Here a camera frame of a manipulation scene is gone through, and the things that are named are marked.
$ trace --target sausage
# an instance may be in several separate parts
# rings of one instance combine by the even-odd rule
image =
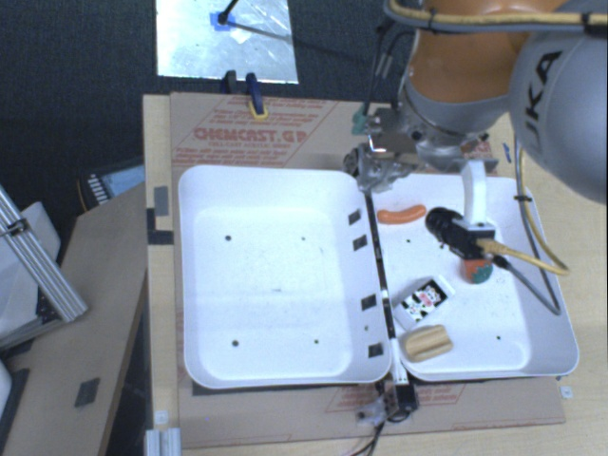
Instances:
[[[378,211],[378,222],[383,224],[410,223],[416,219],[422,218],[426,213],[427,208],[424,204],[416,204],[415,206],[402,211],[381,209]]]

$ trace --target white tray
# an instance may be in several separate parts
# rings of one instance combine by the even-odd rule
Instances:
[[[196,382],[225,389],[384,376],[387,328],[353,178],[203,165],[184,173],[179,195],[185,364]]]
[[[498,241],[531,253],[514,200],[516,184],[507,178],[487,178],[487,219],[497,228]],[[443,206],[464,210],[464,188],[459,176],[412,174],[398,180],[392,189],[373,197],[374,207],[402,210],[424,204],[430,211]],[[534,202],[530,203],[540,225]],[[428,381],[562,375],[572,371],[579,349],[555,275],[549,280],[562,314],[555,316],[512,274],[494,267],[483,284],[470,284],[460,275],[460,259],[441,248],[423,220],[404,225],[379,225],[385,271],[391,297],[420,278],[441,274],[455,291],[417,327],[443,324],[454,344],[452,351],[404,365],[413,375]],[[510,258],[543,293],[546,289],[539,269]],[[404,330],[397,324],[397,333]]]

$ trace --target cardboard box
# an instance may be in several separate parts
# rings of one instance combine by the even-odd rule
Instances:
[[[181,428],[184,448],[371,433],[370,426],[357,424],[356,412],[377,397],[373,385],[211,391],[196,386],[183,365],[176,200],[181,174],[199,163],[339,169],[344,156],[365,139],[350,132],[357,104],[272,98],[265,103],[270,111],[265,122],[252,118],[246,98],[241,96],[173,94],[170,98],[151,97],[144,108],[147,204],[157,223],[162,222],[163,228],[172,232],[172,244],[162,248],[166,256],[171,250],[175,259],[175,272],[150,272],[151,278],[172,276],[175,280],[174,293],[166,292],[168,284],[163,284],[163,293],[155,292],[153,286],[150,293],[152,303],[164,299],[159,302],[165,309],[167,299],[175,297],[175,318],[168,323],[172,326],[163,327],[167,336],[174,330],[175,351],[167,357],[160,348],[156,350],[153,334],[153,366],[161,357],[177,363],[174,372],[167,367],[158,369],[162,373],[153,381],[153,390],[159,395],[153,397],[154,410],[168,413],[157,421],[157,428],[167,424]],[[508,129],[508,123],[503,120],[496,128],[494,133],[501,133],[501,129]],[[170,134],[170,139],[163,134]],[[486,156],[490,150],[484,145],[477,153]],[[159,248],[151,247],[154,252]],[[153,318],[161,316],[161,312],[152,312]],[[165,351],[171,342],[167,336],[158,339]],[[417,391],[421,407],[406,422],[387,427],[386,433],[545,425],[565,420],[552,378],[420,385]]]

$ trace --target metal plate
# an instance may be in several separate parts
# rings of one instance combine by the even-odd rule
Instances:
[[[231,0],[156,0],[158,73],[221,79],[254,72],[266,83],[297,84],[287,0],[239,0],[230,26],[213,14]]]

